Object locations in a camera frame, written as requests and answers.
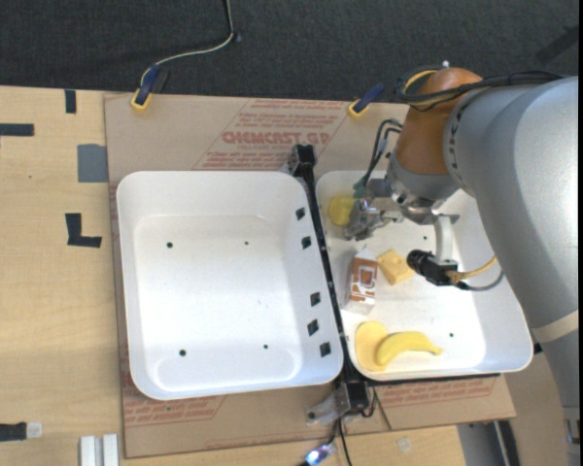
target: dark carpet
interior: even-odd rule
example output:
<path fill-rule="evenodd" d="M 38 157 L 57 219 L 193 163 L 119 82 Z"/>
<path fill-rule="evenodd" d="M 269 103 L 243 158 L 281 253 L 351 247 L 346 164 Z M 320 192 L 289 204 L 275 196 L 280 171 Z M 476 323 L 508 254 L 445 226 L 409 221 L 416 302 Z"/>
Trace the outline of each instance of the dark carpet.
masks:
<path fill-rule="evenodd" d="M 579 0 L 230 0 L 241 43 L 169 62 L 164 92 L 347 100 L 448 60 L 578 74 Z M 134 90 L 224 40 L 223 0 L 0 0 L 0 84 Z"/>

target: banana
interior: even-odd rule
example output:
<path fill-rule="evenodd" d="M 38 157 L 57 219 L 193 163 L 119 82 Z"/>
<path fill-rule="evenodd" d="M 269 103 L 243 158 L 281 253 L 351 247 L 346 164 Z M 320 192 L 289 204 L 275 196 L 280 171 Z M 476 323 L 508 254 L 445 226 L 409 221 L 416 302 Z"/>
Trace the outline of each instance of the banana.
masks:
<path fill-rule="evenodd" d="M 376 348 L 389 336 L 384 324 L 366 321 L 359 325 L 355 334 L 357 361 L 367 371 L 384 371 L 385 366 L 376 362 Z"/>
<path fill-rule="evenodd" d="M 435 346 L 429 338 L 420 331 L 401 331 L 389 335 L 380 342 L 375 354 L 378 366 L 386 367 L 390 361 L 407 350 L 424 350 L 438 355 L 442 349 Z"/>

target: yellow cube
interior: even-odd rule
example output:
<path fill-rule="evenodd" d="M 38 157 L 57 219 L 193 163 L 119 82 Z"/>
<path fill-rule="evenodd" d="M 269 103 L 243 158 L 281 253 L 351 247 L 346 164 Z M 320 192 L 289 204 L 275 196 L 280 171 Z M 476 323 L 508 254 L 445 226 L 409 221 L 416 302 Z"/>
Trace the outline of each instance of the yellow cube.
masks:
<path fill-rule="evenodd" d="M 406 264 L 406 259 L 393 249 L 378 256 L 378 265 L 390 284 L 402 282 L 415 274 Z"/>
<path fill-rule="evenodd" d="M 340 195 L 333 197 L 328 206 L 328 216 L 335 226 L 347 226 L 350 222 L 350 212 L 354 207 L 354 198 Z"/>

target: blue clamp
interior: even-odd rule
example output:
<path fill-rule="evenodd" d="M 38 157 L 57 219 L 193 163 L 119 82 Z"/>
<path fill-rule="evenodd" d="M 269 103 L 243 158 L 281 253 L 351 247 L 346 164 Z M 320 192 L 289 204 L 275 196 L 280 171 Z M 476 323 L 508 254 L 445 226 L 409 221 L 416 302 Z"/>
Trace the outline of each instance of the blue clamp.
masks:
<path fill-rule="evenodd" d="M 136 90 L 130 101 L 130 105 L 134 109 L 144 111 L 149 107 L 149 102 L 152 99 L 152 89 L 154 89 L 155 80 L 157 79 L 159 70 L 160 66 L 154 64 L 145 73 L 140 88 Z"/>
<path fill-rule="evenodd" d="M 360 117 L 364 114 L 365 109 L 371 103 L 376 101 L 385 92 L 385 86 L 378 83 L 367 91 L 362 98 L 356 100 L 348 106 L 348 114 L 351 117 Z"/>

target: black wire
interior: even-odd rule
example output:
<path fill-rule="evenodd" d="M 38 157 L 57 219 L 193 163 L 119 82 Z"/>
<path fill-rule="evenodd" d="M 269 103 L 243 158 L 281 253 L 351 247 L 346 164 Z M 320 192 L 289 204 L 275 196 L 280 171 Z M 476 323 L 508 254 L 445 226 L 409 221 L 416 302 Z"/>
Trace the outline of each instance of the black wire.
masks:
<path fill-rule="evenodd" d="M 369 408 L 369 413 L 360 413 L 362 417 L 372 417 L 374 412 L 376 411 L 376 406 L 378 404 L 378 394 L 376 393 L 376 389 L 373 389 L 373 397 L 371 398 L 371 407 Z"/>
<path fill-rule="evenodd" d="M 384 137 L 383 137 L 383 136 L 381 136 L 382 130 L 384 129 L 384 127 L 388 123 L 392 123 L 395 127 L 387 128 L 384 132 Z M 367 185 L 369 178 L 371 178 L 371 173 L 373 173 L 373 170 L 378 165 L 378 162 L 380 162 L 380 158 L 382 157 L 382 155 L 384 153 L 384 149 L 378 150 L 378 147 L 380 146 L 381 138 L 384 141 L 386 141 L 389 138 L 389 133 L 401 133 L 402 127 L 403 126 L 401 125 L 401 123 L 396 119 L 386 119 L 380 123 L 380 126 L 378 127 L 378 131 L 376 132 L 376 141 L 373 144 L 373 152 L 371 153 L 371 160 L 369 162 L 369 168 L 367 169 L 367 172 L 364 174 L 364 176 L 360 179 L 363 186 Z"/>
<path fill-rule="evenodd" d="M 330 438 L 328 439 L 328 442 L 326 442 L 326 445 L 329 446 L 330 444 L 332 444 L 334 442 L 334 439 L 337 438 L 337 421 L 335 421 L 332 424 L 332 431 L 330 432 Z"/>
<path fill-rule="evenodd" d="M 346 439 L 343 435 L 343 416 L 338 419 L 339 422 L 339 436 L 341 437 L 341 445 L 343 446 L 343 453 L 346 454 L 346 460 L 348 461 L 348 466 L 352 466 L 352 461 L 350 460 L 350 454 L 348 453 L 348 446 L 346 445 Z"/>
<path fill-rule="evenodd" d="M 494 288 L 495 286 L 497 286 L 499 283 L 501 283 L 501 280 L 503 280 L 503 277 L 505 276 L 505 274 L 501 271 L 498 274 L 498 278 L 496 280 L 494 280 L 492 283 L 490 284 L 486 284 L 484 286 L 471 286 L 468 283 L 465 282 L 457 282 L 455 284 L 455 286 L 457 288 L 459 288 L 460 290 L 468 290 L 468 291 L 488 291 L 492 288 Z"/>
<path fill-rule="evenodd" d="M 140 85 L 143 85 L 144 79 L 146 78 L 147 74 L 152 70 L 152 68 L 154 66 L 161 66 L 162 64 L 166 64 L 170 61 L 179 59 L 179 58 L 185 58 L 185 57 L 189 57 L 189 56 L 194 56 L 197 54 L 202 54 L 202 53 L 209 53 L 211 51 L 215 51 L 215 50 L 222 50 L 223 48 L 226 48 L 229 44 L 231 44 L 234 40 L 236 42 L 240 41 L 240 36 L 239 34 L 235 31 L 235 28 L 233 26 L 233 18 L 231 16 L 231 3 L 230 0 L 223 0 L 223 6 L 224 6 L 224 16 L 226 18 L 226 23 L 227 23 L 227 27 L 228 27 L 228 36 L 226 38 L 226 40 L 224 40 L 224 42 L 222 42 L 221 44 L 215 46 L 215 47 L 211 47 L 210 49 L 205 49 L 205 50 L 186 50 L 180 53 L 177 53 L 175 55 L 171 55 L 168 57 L 164 57 L 161 58 L 157 61 L 154 62 L 154 64 L 152 66 L 150 66 L 145 73 L 143 73 L 143 75 L 141 76 L 141 80 L 140 80 Z M 162 86 L 158 89 L 158 92 L 160 92 L 164 86 L 165 80 L 164 82 L 161 82 Z"/>
<path fill-rule="evenodd" d="M 465 83 L 455 88 L 448 88 L 433 93 L 410 94 L 405 92 L 404 88 L 406 87 L 406 84 L 415 75 L 424 71 L 438 71 L 441 68 L 442 66 L 420 67 L 413 69 L 412 71 L 406 73 L 404 76 L 399 78 L 395 83 L 394 90 L 395 101 L 408 104 L 410 105 L 411 108 L 424 112 L 428 111 L 429 109 L 435 107 L 438 104 L 458 98 L 459 96 L 468 93 L 473 89 L 497 86 L 511 86 L 514 84 L 549 83 L 551 81 L 560 80 L 566 77 L 565 75 L 551 73 L 548 71 L 526 71 L 522 73 L 510 73 L 503 76 L 490 76 L 476 83 Z M 419 107 L 415 105 L 416 103 L 426 102 L 428 100 L 432 100 L 438 97 L 444 97 L 445 95 L 448 96 L 446 98 L 436 100 L 436 102 L 429 104 L 428 106 Z"/>

